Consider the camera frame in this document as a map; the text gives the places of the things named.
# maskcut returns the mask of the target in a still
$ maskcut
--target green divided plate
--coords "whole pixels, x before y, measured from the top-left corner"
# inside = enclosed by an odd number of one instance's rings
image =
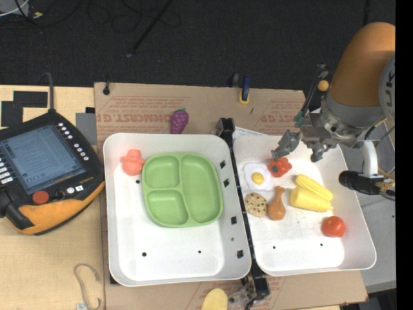
[[[223,212],[214,164],[192,152],[149,157],[142,170],[143,197],[150,217],[167,227],[206,225]]]

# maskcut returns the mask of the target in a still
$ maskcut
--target cardboard box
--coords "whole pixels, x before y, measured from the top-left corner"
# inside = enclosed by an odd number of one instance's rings
[[[294,116],[304,102],[302,91],[250,89],[250,102],[238,101],[238,88],[105,83],[94,86],[97,151],[118,132],[169,133],[170,117],[186,108],[190,122],[184,134],[210,134],[220,118],[232,118],[237,127],[269,135],[294,128]],[[242,288],[239,280],[124,287],[110,283],[108,268],[106,203],[101,198],[105,295],[107,309],[201,309],[209,290],[220,287],[231,295]],[[359,271],[268,277],[271,294],[254,309],[299,309],[344,305],[367,300]]]

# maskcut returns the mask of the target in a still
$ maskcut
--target red emergency stop button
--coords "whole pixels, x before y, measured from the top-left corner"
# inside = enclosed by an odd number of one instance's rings
[[[42,205],[49,202],[49,194],[46,191],[37,191],[33,193],[32,200],[36,205]]]

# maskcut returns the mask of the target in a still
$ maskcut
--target red tomato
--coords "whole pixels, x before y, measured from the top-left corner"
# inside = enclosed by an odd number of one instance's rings
[[[342,237],[346,229],[344,221],[339,216],[326,218],[321,226],[323,233],[327,236],[332,236],[333,238]]]

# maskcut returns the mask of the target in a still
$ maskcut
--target toy fried egg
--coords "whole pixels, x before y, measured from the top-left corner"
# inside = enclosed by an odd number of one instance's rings
[[[271,173],[264,163],[250,162],[243,170],[245,181],[252,192],[266,192],[273,188]]]

